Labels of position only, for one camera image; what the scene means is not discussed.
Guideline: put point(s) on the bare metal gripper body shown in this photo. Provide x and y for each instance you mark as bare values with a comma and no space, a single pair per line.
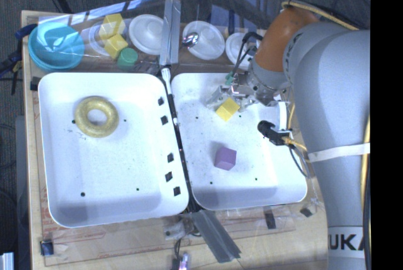
252,89

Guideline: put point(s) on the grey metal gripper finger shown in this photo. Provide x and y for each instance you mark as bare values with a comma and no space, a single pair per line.
215,98
246,102

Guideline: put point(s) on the yellow cube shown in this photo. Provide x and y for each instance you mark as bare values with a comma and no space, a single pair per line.
116,46
227,109
111,26

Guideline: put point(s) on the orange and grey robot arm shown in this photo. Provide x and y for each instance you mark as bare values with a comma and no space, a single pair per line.
327,80

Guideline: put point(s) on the white round lid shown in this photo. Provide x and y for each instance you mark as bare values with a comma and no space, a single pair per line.
146,34
234,48
209,42

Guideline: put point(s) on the purple cube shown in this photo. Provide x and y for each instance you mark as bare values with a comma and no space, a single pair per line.
225,158

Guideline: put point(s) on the white plastic tray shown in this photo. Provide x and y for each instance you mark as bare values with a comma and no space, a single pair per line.
245,180
110,168

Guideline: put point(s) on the green cylinder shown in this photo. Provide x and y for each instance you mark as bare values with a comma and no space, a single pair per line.
127,58

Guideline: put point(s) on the yellow doughnut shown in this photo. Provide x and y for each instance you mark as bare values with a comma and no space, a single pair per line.
80,119

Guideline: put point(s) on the blue bowl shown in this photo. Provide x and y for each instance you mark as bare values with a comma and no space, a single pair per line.
56,48

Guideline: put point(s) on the black cylinder on white bracket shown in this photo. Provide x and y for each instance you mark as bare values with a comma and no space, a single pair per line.
270,131

